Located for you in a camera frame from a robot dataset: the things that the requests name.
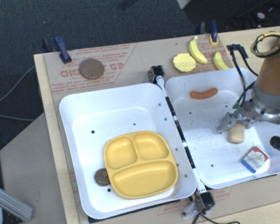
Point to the yellow round biscuit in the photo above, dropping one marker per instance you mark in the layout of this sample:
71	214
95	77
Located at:
184	62

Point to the long yellow banana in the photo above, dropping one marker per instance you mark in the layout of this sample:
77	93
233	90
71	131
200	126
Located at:
196	52

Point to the thin black and white rod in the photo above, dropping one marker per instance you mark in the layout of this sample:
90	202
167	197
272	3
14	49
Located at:
174	115

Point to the large brown round biscuit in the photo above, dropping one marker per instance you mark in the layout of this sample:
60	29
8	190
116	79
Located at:
91	68

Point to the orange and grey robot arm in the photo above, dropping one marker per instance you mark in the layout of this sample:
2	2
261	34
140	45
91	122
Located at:
276	75

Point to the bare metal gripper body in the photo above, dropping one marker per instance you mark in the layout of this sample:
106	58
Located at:
262	113

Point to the white plastic tray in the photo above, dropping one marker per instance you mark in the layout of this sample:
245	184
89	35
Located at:
214	155
88	148

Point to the small brown round biscuit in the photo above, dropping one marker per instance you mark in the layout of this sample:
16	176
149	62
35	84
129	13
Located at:
101	177

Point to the short yellow banana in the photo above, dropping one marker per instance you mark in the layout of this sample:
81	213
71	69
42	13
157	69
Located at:
220	62

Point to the beige bread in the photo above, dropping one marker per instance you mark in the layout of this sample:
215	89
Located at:
236	134

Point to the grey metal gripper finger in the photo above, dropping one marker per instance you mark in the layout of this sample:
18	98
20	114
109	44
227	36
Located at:
248	122
227	122

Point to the white blue red carton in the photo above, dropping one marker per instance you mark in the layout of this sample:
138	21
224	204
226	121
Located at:
255	159

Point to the orange sausage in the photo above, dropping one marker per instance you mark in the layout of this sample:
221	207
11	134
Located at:
203	94

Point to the small yellow block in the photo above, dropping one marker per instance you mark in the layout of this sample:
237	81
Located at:
213	43

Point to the yellow divided plate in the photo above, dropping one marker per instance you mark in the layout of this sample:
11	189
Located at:
141	176

